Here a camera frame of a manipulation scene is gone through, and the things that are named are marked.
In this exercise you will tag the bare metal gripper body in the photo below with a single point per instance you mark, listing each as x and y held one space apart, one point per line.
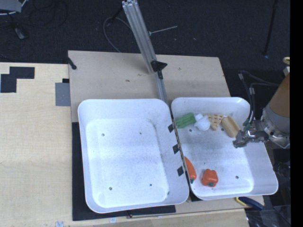
260 132

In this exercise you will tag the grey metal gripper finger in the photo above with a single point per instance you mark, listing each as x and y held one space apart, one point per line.
237 142
243 134

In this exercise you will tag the tan toy bread roll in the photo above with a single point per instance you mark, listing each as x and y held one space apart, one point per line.
230 126

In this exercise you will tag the white plastic tray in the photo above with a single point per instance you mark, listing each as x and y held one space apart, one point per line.
127 159
220 159

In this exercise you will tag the toy pizza slice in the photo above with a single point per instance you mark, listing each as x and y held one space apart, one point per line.
216 120

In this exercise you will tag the white toy garlic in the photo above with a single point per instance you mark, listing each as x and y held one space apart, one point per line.
202 124

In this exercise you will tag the orange toy bell pepper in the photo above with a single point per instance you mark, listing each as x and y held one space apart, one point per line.
209 177

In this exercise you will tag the orange toy carrot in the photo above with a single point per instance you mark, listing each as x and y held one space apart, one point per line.
190 169

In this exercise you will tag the green toy vegetable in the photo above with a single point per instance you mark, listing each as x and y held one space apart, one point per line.
185 120

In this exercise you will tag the thin black and white rod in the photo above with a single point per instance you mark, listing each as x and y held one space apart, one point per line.
180 145

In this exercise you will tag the brown cardboard board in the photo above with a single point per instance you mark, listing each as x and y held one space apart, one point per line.
113 79

